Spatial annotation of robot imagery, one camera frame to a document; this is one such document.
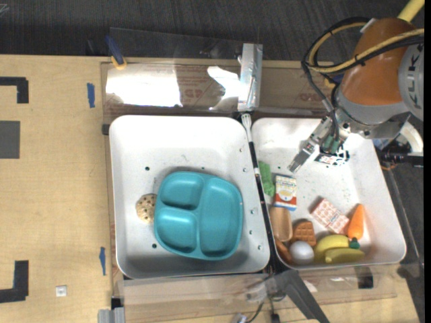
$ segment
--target gray carpet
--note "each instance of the gray carpet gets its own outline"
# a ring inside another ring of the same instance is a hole
[[[259,42],[266,59],[300,60],[310,43],[335,22],[353,16],[395,17],[408,1],[0,0],[10,7],[0,18],[0,53],[85,55],[89,39],[103,52],[104,36],[113,27]],[[424,10],[413,23],[424,27]],[[323,60],[340,61],[350,55],[355,38],[347,34],[339,41],[322,50]],[[415,123],[423,134],[423,124]],[[394,171],[401,193],[395,205],[401,223],[411,228],[411,234],[405,231],[409,245],[405,264],[424,256],[423,176],[423,169],[409,165]],[[407,271],[406,277],[424,320],[424,270],[419,277]]]

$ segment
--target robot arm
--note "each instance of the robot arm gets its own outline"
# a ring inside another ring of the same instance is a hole
[[[364,24],[362,18],[337,23],[313,43],[302,62],[306,73],[314,69],[329,80],[330,75],[344,75],[333,91],[329,116],[304,142],[290,164],[291,172],[298,171],[317,147],[319,157],[327,155],[325,159],[329,159],[350,133],[367,139],[393,140],[399,137],[404,125],[391,121],[394,116],[411,112],[424,119],[424,29],[418,30],[399,18],[372,20],[363,28],[365,31],[351,60],[334,66],[318,66],[317,51],[328,37],[339,30]]]

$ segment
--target carrot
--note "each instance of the carrot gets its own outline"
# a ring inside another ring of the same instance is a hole
[[[364,235],[364,206],[359,204],[350,219],[349,227],[347,228],[347,236],[350,239],[361,239]]]

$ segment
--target toy food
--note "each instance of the toy food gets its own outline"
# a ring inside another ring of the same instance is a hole
[[[335,234],[341,234],[349,219],[336,209],[327,199],[322,199],[311,215]]]
[[[302,240],[298,240],[289,248],[294,263],[299,265],[310,264],[314,260],[314,252],[312,247]]]
[[[352,240],[349,242],[349,248],[352,249],[359,249],[361,245],[359,244],[358,240],[353,237]]]
[[[349,248],[349,238],[341,234],[331,234],[323,237],[314,247],[314,261],[324,262],[326,251],[336,248]]]
[[[326,263],[349,263],[362,260],[365,253],[359,249],[337,248],[330,249],[325,253]]]
[[[359,204],[352,218],[350,219],[349,227],[347,228],[347,236],[351,240],[356,238],[360,240],[364,235],[364,206]]]
[[[274,183],[272,183],[271,167],[269,166],[269,164],[260,161],[259,170],[261,172],[263,192],[266,195],[273,197],[275,194],[275,186]]]
[[[155,194],[142,195],[136,203],[136,213],[140,220],[146,223],[154,221],[154,206],[157,196]]]
[[[307,242],[310,246],[316,245],[316,236],[311,221],[302,221],[295,226],[291,242],[296,242],[297,240]]]
[[[286,246],[283,244],[282,241],[280,241],[277,238],[275,239],[275,246],[277,247],[278,254],[286,263],[293,263],[292,255],[289,253],[289,250],[286,248]]]
[[[275,177],[274,207],[296,210],[296,179],[287,176]]]
[[[292,218],[286,208],[271,207],[269,219],[274,237],[281,242],[288,242],[292,238]]]

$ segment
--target white sink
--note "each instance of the white sink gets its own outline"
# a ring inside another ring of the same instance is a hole
[[[269,245],[248,140],[225,117],[122,116],[110,126],[117,262],[132,279],[255,273],[269,262]],[[244,221],[236,252],[219,261],[197,260],[161,247],[152,223],[138,218],[143,194],[157,194],[177,171],[219,176],[240,190]]]

